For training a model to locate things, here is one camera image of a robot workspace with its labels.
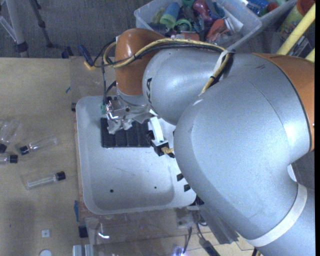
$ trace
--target black cap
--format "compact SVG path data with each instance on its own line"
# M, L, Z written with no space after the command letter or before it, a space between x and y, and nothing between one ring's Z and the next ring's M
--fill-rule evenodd
M22 146L20 147L20 152L21 152L21 155L26 155L29 153L29 148L27 146Z
M7 146L5 144L0 144L0 153L6 152Z
M64 171L60 171L55 174L55 177L56 177L57 181L62 181L62 180L66 179L66 174Z
M9 158L10 164L16 164L18 163L18 155L17 154L11 154Z

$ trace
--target black plug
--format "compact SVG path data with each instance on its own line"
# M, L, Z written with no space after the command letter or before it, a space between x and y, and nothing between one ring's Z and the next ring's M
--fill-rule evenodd
M220 256L220 254L216 251L216 249L213 247L213 245L204 238L200 237L199 239L200 245L204 248L204 250L210 255L210 256Z

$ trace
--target white square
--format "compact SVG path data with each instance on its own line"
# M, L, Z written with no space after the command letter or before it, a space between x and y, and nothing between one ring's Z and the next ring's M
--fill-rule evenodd
M43 238L49 238L50 237L50 229L42 229L41 235Z

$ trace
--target tripod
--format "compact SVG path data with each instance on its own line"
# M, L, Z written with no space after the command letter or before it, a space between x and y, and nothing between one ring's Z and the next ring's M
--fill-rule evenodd
M8 13L10 16L10 20L12 23L12 26L5 20L3 16L0 15L0 24L5 28L5 30L9 33L9 35L13 38L14 42L16 43L16 51L20 54L23 58L28 58L28 44L25 40L25 36L23 33L23 30L21 28L21 23L17 11L17 5L16 0L0 0L0 12L1 12L1 5L6 2ZM46 24L42 20L41 15L39 13L39 9L41 6L37 2L37 0L29 0L31 7L33 9L34 15L38 21L39 27L42 29L46 46L47 47L53 47L52 42L49 39L49 36L46 31Z

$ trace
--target yellow pole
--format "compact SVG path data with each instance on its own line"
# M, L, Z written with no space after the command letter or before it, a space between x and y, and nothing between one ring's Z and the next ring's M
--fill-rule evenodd
M316 48L313 48L313 50L308 54L307 57L305 57L305 59L311 62L315 62L315 58L316 58Z
M292 31L289 37L285 40L280 49L276 52L280 55L286 55L299 38L306 32L309 26L316 19L316 4L314 4L311 9L306 13L303 19L299 22L296 28Z

